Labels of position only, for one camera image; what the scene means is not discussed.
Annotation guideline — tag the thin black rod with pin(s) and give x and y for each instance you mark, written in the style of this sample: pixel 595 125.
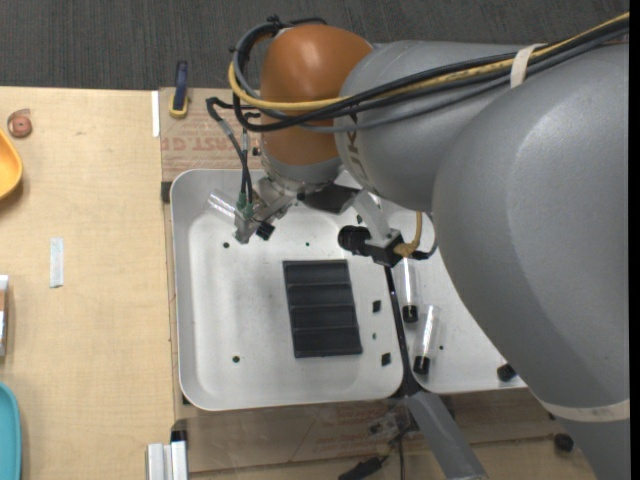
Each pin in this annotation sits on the thin black rod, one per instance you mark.
pixel 398 318

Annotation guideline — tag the black cylinder on white bracket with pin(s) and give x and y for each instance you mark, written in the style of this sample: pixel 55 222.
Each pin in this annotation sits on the black cylinder on white bracket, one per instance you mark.
pixel 382 248

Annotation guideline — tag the white plastic tray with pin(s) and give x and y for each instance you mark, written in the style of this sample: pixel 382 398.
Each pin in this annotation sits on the white plastic tray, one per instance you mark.
pixel 240 318
pixel 460 348

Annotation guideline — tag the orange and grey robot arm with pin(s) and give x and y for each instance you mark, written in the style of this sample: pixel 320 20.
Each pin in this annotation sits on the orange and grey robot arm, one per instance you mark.
pixel 500 178

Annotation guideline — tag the black ribbed plastic insert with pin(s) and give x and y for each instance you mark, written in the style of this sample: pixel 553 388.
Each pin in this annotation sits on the black ribbed plastic insert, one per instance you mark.
pixel 322 313

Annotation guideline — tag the white and brown carton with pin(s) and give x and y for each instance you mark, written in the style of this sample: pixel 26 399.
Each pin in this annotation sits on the white and brown carton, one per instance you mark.
pixel 3 318

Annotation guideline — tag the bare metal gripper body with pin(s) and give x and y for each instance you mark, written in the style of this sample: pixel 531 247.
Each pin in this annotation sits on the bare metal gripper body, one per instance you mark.
pixel 274 199

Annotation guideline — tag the blue divided plate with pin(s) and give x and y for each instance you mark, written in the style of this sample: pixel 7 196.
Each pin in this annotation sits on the blue divided plate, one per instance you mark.
pixel 7 433

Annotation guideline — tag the clear plastic bottle black cap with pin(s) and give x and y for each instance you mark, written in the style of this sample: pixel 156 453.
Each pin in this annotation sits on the clear plastic bottle black cap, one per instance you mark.
pixel 219 203
pixel 429 333
pixel 506 372
pixel 410 288

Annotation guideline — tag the brown doughnut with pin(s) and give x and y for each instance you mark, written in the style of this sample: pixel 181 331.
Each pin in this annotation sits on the brown doughnut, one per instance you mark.
pixel 21 125

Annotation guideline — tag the orange divided plate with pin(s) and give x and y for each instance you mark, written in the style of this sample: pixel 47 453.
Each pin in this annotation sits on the orange divided plate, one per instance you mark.
pixel 7 165

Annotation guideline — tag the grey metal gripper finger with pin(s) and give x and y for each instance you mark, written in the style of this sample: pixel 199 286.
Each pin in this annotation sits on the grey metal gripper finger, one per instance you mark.
pixel 243 230

